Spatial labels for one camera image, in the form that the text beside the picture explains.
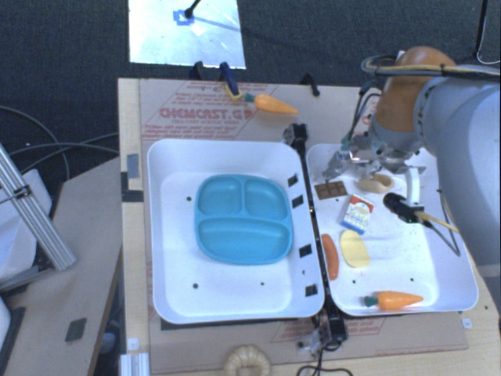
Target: orange carrot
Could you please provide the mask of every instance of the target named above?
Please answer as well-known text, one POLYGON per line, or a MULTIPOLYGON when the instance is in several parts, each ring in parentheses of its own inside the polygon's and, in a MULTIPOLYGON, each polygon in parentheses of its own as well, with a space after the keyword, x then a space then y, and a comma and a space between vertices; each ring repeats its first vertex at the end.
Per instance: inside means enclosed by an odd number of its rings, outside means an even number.
POLYGON ((336 280, 339 273, 339 256, 337 255, 336 245, 329 234, 322 234, 323 250, 326 253, 327 272, 329 280, 336 280))
POLYGON ((378 304, 382 310, 400 309, 407 305, 412 305, 423 301, 423 297, 406 292, 397 291, 381 291, 377 294, 377 298, 365 297, 364 303, 366 306, 378 304))
POLYGON ((258 109, 271 111, 272 113, 297 114, 297 109, 274 97, 260 93, 254 97, 254 104, 258 109))

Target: white cable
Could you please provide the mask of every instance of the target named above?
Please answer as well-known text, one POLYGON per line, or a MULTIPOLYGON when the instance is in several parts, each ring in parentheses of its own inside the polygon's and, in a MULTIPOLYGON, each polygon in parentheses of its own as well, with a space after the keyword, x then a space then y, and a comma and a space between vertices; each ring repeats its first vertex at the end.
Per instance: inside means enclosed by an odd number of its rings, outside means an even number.
POLYGON ((243 367, 256 367, 259 376, 269 376, 272 365, 268 357, 255 345, 241 345, 233 351, 225 364, 226 376, 237 376, 238 370, 243 367))

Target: yellow oval object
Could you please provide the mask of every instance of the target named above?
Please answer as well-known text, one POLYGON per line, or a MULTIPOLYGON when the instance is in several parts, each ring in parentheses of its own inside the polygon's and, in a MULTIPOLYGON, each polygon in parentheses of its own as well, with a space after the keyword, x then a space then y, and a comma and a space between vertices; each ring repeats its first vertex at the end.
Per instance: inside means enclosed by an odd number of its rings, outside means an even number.
POLYGON ((369 252, 356 231, 344 231, 341 234, 340 246, 344 260, 351 267, 365 267, 370 264, 369 252))

